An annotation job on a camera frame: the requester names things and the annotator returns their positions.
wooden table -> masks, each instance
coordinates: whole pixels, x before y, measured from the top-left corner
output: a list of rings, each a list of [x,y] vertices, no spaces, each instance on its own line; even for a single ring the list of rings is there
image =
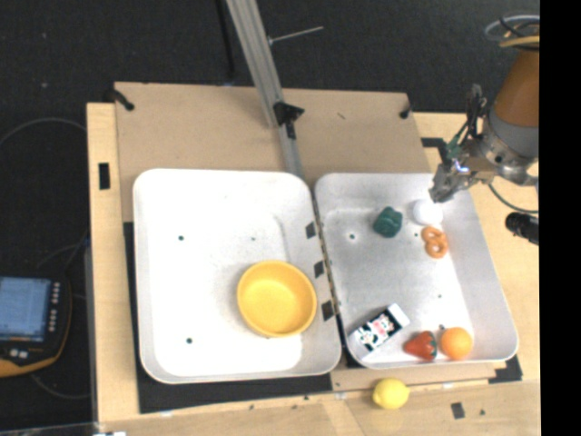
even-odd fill
[[[96,415],[100,431],[165,434],[537,434],[540,432],[538,247],[512,236],[511,210],[486,186],[472,193],[498,278],[519,335],[522,381],[489,384],[504,363],[410,367],[393,372],[331,373],[333,391],[226,402],[141,414],[135,378],[123,222],[132,220],[134,178],[156,166],[281,171],[278,135],[265,128],[253,88],[118,83],[136,108],[88,104],[94,295]],[[448,140],[463,114],[411,114],[405,94],[285,90],[306,110],[297,122],[305,180],[329,172],[433,172],[436,149],[420,137]],[[532,188],[500,179],[512,203],[537,207]],[[398,411],[370,400],[377,379],[396,376],[412,390]],[[453,410],[461,409],[463,416]]]

white object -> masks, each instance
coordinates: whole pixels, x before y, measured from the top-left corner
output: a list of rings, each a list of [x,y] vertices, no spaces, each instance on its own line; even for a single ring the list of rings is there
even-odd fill
[[[408,316],[396,303],[392,303],[378,315],[369,318],[347,338],[347,344],[357,357],[373,353],[410,323]]]
[[[414,203],[414,219],[418,224],[440,224],[444,219],[441,207],[429,199],[419,199]]]
[[[165,170],[133,186],[135,271],[144,369],[167,383],[323,374],[340,359],[337,322],[323,318],[329,277],[310,190],[290,173]],[[282,260],[313,282],[319,308],[289,338],[251,331],[238,310],[241,275]]]
[[[362,366],[388,368],[449,363],[439,354],[431,363],[403,351],[414,333],[461,326],[474,337],[463,361],[502,362],[512,357],[518,336],[470,193],[457,193],[442,205],[448,253],[433,259],[412,216],[417,200],[428,198],[428,173],[333,173],[321,177],[315,194],[322,236],[330,259],[341,327],[347,337],[375,312],[396,302],[410,325],[376,351],[360,356]],[[404,213],[393,238],[373,230],[378,212],[389,204]]]

toy food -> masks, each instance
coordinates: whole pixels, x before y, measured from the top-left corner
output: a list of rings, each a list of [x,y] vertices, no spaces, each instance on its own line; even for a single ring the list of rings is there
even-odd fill
[[[347,342],[350,350],[357,357],[365,357],[376,351],[391,336],[408,325],[408,316],[399,305],[392,303],[352,332],[347,338]]]
[[[415,355],[423,360],[434,360],[438,353],[436,336],[432,331],[421,332],[404,343],[403,350],[405,353]]]
[[[383,237],[394,237],[401,229],[403,214],[391,207],[384,208],[373,224],[373,231]]]
[[[421,231],[421,238],[426,243],[425,249],[432,258],[442,258],[448,253],[448,238],[443,231],[433,226],[426,226]]]
[[[464,328],[455,327],[444,330],[439,340],[440,349],[452,360],[464,359],[474,346],[474,340]]]
[[[415,202],[413,215],[419,224],[440,224],[444,213],[437,203],[431,199],[421,199]]]
[[[399,409],[409,397],[409,387],[397,378],[384,378],[375,385],[373,401],[384,409]]]

lemon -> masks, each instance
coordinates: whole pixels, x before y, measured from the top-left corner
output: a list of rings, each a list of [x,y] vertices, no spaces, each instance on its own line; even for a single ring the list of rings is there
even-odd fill
[[[375,385],[373,401],[384,409],[398,409],[409,397],[409,387],[397,378],[384,378]]]

screen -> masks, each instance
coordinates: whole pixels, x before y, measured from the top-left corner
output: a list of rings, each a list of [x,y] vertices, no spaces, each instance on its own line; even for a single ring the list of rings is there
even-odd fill
[[[0,341],[44,339],[50,286],[47,279],[0,276]]]

